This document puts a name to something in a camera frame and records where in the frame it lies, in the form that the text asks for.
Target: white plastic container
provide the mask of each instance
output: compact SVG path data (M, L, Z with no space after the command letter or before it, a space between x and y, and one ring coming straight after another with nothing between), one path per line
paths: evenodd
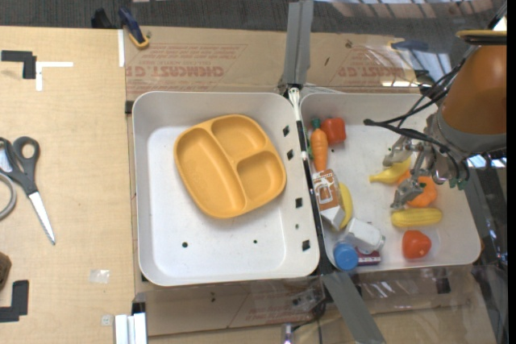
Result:
M358 248L362 254L380 252L385 244L385 236L374 225L352 218L343 230L341 239Z
M308 276L319 247L292 105L275 93L149 92L133 106L139 266L160 286ZM212 218L188 194L177 136L224 114L257 121L286 170L280 196L235 218Z

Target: plastic toy food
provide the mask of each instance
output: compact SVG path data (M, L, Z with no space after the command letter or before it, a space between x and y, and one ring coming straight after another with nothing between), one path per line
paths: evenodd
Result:
M433 225L442 218L441 210L433 207L400 209L390 215L390 221L398 228Z
M341 222L346 219L346 210L342 205L340 184L331 169L325 169L312 175L314 192L321 217L335 230L341 229Z
M317 172L324 171L328 161L328 138L321 129L321 121L319 119L312 120L314 131L310 136L310 146L314 157L314 166Z
M346 125L342 118L327 118L321 123L321 130L328 138L328 145L342 143L346 139Z
M353 200L352 195L349 192L349 188L343 184L342 182L339 182L339 189L340 189L340 199L342 202L342 207L344 208L344 212L346 213L346 216L344 217L344 220L340 223L339 228L342 230L350 219L352 219L353 216Z
M398 184L403 182L405 179L410 178L410 172L405 172L402 177L398 180ZM407 201L408 206L414 208L424 208L437 199L437 188L435 182L430 176L419 176L419 186L422 188L422 193L416 196L412 201Z
M408 157L403 162L397 162L393 166L369 176L369 182L383 182L384 184L393 184L400 179L400 177L409 170L411 158Z
M406 259L422 258L432 248L432 241L421 231L407 230L403 234L402 252Z

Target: blue bottle cap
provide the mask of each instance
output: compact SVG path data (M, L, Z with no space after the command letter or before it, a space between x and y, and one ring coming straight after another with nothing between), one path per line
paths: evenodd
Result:
M358 254L355 247L345 242L339 242L333 250L335 264L343 271L350 271L358 265Z

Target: orange carrot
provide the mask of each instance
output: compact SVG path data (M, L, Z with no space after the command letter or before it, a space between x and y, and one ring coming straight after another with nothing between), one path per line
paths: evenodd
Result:
M328 161L328 138L321 129L321 121L317 118L312 119L314 131L310 136L310 146L314 157L315 170L324 171Z

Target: small carton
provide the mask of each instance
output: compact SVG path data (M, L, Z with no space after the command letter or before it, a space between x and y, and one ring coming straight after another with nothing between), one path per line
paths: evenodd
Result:
M340 197L339 180L331 169L325 169L312 175L315 197L322 219L340 230L340 224L346 217Z
M369 254L365 254L357 247L355 247L356 254L358 255L358 266L364 265L377 265L381 262L380 252L372 251Z

